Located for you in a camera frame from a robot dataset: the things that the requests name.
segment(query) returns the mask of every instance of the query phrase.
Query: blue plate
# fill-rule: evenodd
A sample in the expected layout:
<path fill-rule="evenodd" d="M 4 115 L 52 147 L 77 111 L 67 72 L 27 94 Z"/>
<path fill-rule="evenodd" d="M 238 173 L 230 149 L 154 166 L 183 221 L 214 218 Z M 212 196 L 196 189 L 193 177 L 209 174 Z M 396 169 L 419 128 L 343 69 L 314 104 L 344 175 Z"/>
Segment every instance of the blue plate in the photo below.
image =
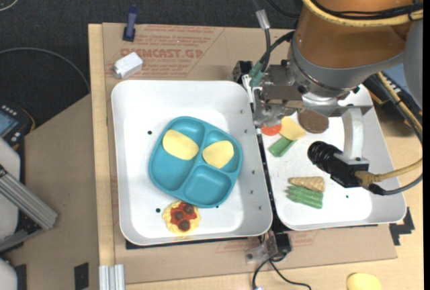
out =
<path fill-rule="evenodd" d="M 169 154 L 163 148 L 167 130 L 176 130 L 191 138 L 199 152 L 191 160 Z M 228 140 L 234 155 L 222 168 L 209 165 L 202 157 L 203 150 L 218 141 Z M 170 121 L 157 140 L 149 159 L 149 177 L 162 191 L 199 207 L 216 207 L 227 199 L 241 170 L 242 148 L 229 134 L 193 117 L 178 117 Z"/>

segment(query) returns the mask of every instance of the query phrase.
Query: dark carpet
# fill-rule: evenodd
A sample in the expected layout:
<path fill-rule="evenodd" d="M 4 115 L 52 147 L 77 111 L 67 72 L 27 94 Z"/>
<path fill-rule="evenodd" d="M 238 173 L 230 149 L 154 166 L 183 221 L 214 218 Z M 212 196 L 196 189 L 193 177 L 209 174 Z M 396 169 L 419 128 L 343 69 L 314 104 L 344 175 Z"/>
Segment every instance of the dark carpet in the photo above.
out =
<path fill-rule="evenodd" d="M 13 0 L 0 0 L 0 9 Z M 299 0 L 274 0 L 298 13 Z M 292 28 L 294 19 L 264 0 L 273 28 Z M 249 0 L 19 0 L 0 11 L 0 52 L 31 47 L 70 60 L 89 80 L 89 23 L 125 22 L 128 7 L 139 8 L 137 23 L 258 28 Z M 39 52 L 0 55 L 0 98 L 26 109 L 38 125 L 87 94 L 85 83 L 66 62 Z"/>

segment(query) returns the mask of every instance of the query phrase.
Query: wooden table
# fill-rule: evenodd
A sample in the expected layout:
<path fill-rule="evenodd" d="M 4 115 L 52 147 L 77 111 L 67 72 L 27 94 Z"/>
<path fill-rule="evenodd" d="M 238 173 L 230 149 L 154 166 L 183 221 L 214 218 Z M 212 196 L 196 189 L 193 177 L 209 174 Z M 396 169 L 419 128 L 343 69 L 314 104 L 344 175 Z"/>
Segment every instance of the wooden table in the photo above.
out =
<path fill-rule="evenodd" d="M 112 222 L 112 198 L 110 189 L 110 161 L 108 130 L 106 126 L 105 69 L 103 63 L 103 30 L 100 24 L 89 25 L 89 56 L 91 69 L 91 98 L 93 108 L 93 133 L 95 153 L 95 178 L 97 193 L 97 225 L 99 237 L 99 263 L 113 266 L 115 262 L 114 233 Z M 384 137 L 392 157 L 394 168 L 416 161 L 422 150 L 419 141 L 399 122 L 392 122 L 379 115 Z M 409 183 L 419 174 L 415 170 L 400 179 Z M 333 266 L 308 267 L 284 270 L 283 274 L 293 281 L 309 284 L 312 289 L 346 289 L 346 278 L 351 273 L 372 273 L 379 277 L 383 289 L 423 289 L 423 187 L 422 183 L 404 193 L 410 207 L 415 230 L 400 237 L 396 247 L 398 258 L 375 262 L 336 264 Z M 140 289 L 251 289 L 252 273 L 203 277 L 177 281 L 161 281 L 128 285 L 128 290 Z M 260 272 L 257 284 L 270 289 L 299 289 L 287 285 L 275 271 Z"/>

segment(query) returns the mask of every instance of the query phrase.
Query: white eraser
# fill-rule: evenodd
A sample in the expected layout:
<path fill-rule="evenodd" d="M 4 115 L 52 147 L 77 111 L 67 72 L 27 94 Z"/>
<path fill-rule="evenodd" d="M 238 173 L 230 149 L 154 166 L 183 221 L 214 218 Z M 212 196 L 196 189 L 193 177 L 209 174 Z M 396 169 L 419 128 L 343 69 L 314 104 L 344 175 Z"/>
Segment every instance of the white eraser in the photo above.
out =
<path fill-rule="evenodd" d="M 142 69 L 142 65 L 143 60 L 137 53 L 132 52 L 116 61 L 111 71 L 117 79 L 126 79 Z"/>

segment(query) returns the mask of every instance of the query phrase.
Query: blue clip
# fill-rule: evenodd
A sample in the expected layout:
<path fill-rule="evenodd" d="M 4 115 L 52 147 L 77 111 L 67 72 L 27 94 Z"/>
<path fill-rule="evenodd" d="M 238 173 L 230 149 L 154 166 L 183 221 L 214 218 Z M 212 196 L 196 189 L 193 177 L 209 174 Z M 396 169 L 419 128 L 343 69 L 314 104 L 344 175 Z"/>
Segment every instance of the blue clip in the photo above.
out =
<path fill-rule="evenodd" d="M 136 23 L 137 13 L 137 6 L 132 5 L 128 8 L 127 26 L 124 28 L 124 34 L 122 35 L 122 39 L 127 42 L 134 41 L 134 33 L 136 32 L 134 24 Z"/>

